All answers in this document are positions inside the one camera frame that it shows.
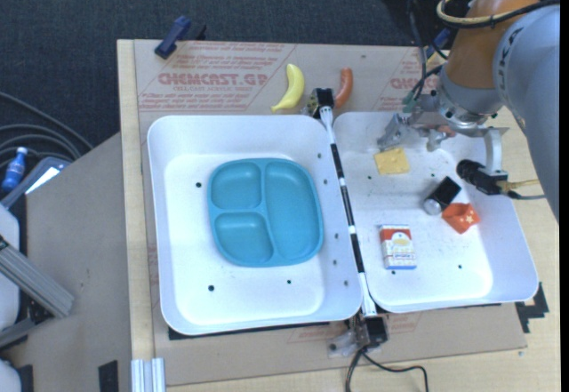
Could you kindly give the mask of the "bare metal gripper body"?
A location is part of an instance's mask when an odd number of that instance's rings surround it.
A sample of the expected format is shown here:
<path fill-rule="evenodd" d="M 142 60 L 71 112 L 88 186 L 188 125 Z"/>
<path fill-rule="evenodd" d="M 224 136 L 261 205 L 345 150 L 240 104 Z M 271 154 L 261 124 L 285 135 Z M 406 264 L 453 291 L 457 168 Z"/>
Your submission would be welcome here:
<path fill-rule="evenodd" d="M 406 103 L 408 124 L 416 128 L 440 130 L 442 127 L 455 132 L 473 132 L 490 116 L 489 112 L 443 95 L 421 95 Z"/>

